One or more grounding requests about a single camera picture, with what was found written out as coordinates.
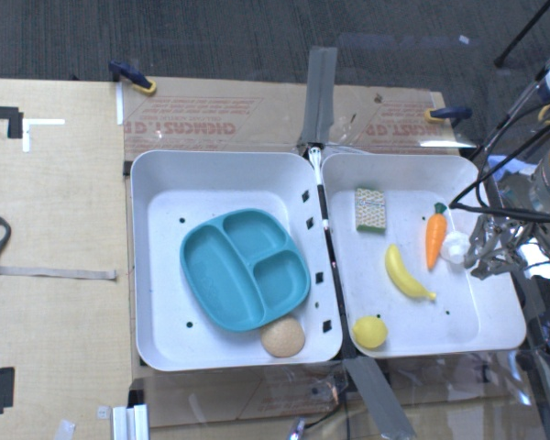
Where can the green and white carton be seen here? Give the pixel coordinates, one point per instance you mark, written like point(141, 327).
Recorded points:
point(370, 210)

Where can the yellow banana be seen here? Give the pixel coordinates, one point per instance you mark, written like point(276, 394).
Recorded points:
point(401, 273)

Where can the orange carrot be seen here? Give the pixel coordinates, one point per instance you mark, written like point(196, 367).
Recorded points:
point(435, 236)

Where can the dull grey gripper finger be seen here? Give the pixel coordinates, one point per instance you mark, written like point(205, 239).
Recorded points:
point(490, 268)
point(477, 238)

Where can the blue divided plate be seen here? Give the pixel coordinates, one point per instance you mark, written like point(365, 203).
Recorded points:
point(220, 273)

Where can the yellow lemon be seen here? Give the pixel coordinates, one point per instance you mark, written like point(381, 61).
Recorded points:
point(369, 333)

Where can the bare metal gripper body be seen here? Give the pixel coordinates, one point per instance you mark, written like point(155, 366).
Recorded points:
point(527, 245)

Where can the tan round bread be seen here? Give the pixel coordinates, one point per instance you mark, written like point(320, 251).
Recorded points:
point(282, 338)

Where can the brown cardboard board red print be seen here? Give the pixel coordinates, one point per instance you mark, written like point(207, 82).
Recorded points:
point(201, 126)

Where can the white plastic tray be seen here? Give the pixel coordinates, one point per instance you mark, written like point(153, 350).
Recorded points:
point(371, 264)
point(165, 255)

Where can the white garlic bulb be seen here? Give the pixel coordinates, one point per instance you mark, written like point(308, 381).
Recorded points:
point(454, 246)

